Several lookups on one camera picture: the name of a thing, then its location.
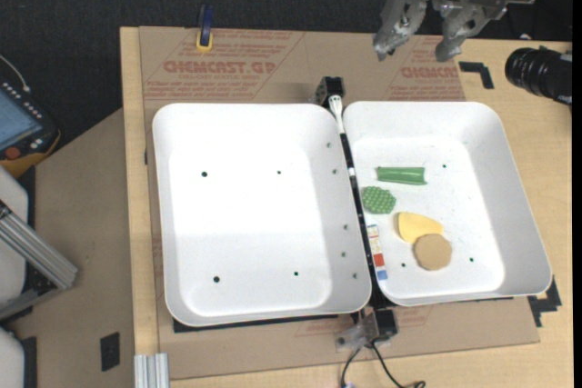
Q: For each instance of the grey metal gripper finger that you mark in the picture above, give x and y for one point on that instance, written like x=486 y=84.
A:
x=459 y=29
x=400 y=18

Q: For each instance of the brown cardboard board red print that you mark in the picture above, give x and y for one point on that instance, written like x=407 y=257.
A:
x=282 y=59

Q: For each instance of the thin black and white rod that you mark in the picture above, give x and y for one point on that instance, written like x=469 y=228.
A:
x=349 y=159

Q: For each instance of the green toy celery stick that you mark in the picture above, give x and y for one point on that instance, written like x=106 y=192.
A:
x=400 y=175

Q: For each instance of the white plastic tray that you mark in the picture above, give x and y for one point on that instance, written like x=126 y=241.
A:
x=254 y=218
x=482 y=204

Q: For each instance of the green toy grapes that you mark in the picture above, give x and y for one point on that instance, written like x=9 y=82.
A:
x=378 y=200

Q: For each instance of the yellow toy wedge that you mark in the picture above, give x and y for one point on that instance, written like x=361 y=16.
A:
x=416 y=225

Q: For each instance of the tan round biscuit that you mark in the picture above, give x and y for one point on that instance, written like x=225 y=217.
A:
x=432 y=252

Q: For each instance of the white carton red blue print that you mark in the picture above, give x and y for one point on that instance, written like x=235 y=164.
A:
x=377 y=252

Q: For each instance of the black cylinder on white bracket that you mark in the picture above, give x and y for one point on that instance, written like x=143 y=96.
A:
x=536 y=70

